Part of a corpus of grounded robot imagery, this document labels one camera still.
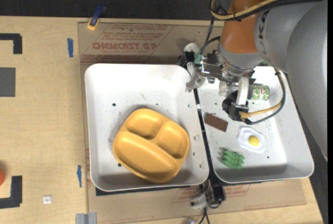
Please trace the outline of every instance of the blue clip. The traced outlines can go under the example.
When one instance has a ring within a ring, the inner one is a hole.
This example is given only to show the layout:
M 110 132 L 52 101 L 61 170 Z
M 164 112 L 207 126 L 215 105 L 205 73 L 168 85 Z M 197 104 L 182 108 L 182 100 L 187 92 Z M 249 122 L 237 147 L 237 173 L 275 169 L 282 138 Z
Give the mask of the blue clip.
M 106 12 L 106 6 L 104 5 L 98 5 L 96 7 L 96 10 L 94 12 L 94 15 L 92 18 L 90 18 L 89 22 L 88 22 L 88 29 L 91 29 L 91 30 L 95 30 L 96 27 L 98 26 L 98 23 L 99 23 L 99 17 L 102 16 L 102 15 L 105 15 L 105 12 Z

